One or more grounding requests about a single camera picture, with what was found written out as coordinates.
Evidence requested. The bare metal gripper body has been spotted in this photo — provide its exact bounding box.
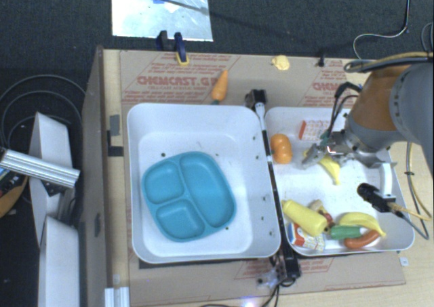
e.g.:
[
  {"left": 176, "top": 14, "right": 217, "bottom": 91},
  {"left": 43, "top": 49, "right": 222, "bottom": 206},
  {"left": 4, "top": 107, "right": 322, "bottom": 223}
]
[{"left": 323, "top": 131, "right": 382, "bottom": 168}]

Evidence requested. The yellow banana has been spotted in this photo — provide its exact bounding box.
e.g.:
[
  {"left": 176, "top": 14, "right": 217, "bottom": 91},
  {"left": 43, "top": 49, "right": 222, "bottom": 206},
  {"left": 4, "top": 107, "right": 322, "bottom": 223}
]
[
  {"left": 304, "top": 149, "right": 342, "bottom": 186},
  {"left": 338, "top": 212, "right": 387, "bottom": 238}
]

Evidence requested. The white and orange carton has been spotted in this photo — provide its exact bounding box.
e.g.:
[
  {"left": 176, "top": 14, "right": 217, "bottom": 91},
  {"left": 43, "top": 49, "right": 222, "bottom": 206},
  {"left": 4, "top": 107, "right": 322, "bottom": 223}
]
[{"left": 298, "top": 119, "right": 332, "bottom": 142}]

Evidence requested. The orange toy pumpkin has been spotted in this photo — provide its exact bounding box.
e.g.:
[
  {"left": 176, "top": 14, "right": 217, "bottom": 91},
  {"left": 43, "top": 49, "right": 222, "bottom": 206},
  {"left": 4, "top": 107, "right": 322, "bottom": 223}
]
[{"left": 270, "top": 134, "right": 293, "bottom": 165}]

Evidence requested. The white plastic tray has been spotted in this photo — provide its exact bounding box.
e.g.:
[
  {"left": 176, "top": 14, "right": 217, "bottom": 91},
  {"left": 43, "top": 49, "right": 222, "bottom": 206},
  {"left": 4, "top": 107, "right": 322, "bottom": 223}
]
[
  {"left": 127, "top": 102, "right": 282, "bottom": 264},
  {"left": 264, "top": 106, "right": 415, "bottom": 258}
]

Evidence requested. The thin black and white rod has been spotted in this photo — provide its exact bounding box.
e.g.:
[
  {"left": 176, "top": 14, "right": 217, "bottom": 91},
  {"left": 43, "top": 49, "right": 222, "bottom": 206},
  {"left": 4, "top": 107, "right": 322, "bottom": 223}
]
[{"left": 256, "top": 102, "right": 290, "bottom": 259}]

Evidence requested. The beige hot dog bun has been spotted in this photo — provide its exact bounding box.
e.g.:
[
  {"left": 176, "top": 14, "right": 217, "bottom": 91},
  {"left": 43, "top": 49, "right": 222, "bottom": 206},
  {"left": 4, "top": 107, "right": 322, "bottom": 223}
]
[{"left": 307, "top": 199, "right": 336, "bottom": 228}]

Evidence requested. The yellow bottle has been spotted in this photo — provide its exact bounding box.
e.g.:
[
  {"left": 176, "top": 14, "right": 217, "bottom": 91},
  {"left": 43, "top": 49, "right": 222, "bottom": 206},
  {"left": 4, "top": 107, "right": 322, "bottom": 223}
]
[{"left": 281, "top": 199, "right": 329, "bottom": 237}]

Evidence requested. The green toy vegetable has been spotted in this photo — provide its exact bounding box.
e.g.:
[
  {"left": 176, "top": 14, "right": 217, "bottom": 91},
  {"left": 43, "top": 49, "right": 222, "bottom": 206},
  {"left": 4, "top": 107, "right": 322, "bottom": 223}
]
[{"left": 329, "top": 225, "right": 369, "bottom": 241}]

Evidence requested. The orange-red sausage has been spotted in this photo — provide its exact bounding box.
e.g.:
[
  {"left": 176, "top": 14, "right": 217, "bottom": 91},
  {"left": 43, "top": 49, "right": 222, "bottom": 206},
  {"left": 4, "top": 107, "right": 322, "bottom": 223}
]
[{"left": 343, "top": 230, "right": 381, "bottom": 249}]

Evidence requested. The orange and white packet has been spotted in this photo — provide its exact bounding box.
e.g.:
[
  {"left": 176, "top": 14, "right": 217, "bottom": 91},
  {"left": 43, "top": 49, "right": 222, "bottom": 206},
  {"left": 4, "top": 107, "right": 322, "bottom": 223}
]
[{"left": 287, "top": 222, "right": 326, "bottom": 253}]

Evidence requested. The pale yellow lumpy toy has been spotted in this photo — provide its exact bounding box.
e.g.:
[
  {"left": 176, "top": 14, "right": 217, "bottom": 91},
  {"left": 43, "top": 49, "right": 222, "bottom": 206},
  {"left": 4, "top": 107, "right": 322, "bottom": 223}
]
[{"left": 271, "top": 55, "right": 291, "bottom": 71}]

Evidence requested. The blue divided plate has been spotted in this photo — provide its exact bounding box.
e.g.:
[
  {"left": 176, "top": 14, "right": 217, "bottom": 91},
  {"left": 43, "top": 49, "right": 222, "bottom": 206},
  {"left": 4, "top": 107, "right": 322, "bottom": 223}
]
[{"left": 141, "top": 151, "right": 237, "bottom": 243}]

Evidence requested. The orange carrot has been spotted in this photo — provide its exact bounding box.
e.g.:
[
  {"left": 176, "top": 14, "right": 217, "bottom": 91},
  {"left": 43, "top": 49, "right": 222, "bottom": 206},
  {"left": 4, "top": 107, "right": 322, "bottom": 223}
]
[{"left": 210, "top": 70, "right": 229, "bottom": 105}]

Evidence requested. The brown cardboard board red print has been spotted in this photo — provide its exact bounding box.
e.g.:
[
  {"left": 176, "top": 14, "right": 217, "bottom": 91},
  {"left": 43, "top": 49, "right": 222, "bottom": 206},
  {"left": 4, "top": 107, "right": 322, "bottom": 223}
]
[{"left": 119, "top": 49, "right": 407, "bottom": 307}]

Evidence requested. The black block with thin wires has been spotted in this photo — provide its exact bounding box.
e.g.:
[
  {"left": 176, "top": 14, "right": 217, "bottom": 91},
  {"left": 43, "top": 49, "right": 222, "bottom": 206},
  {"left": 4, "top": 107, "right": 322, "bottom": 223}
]
[
  {"left": 271, "top": 251, "right": 302, "bottom": 283},
  {"left": 244, "top": 89, "right": 269, "bottom": 110}
]

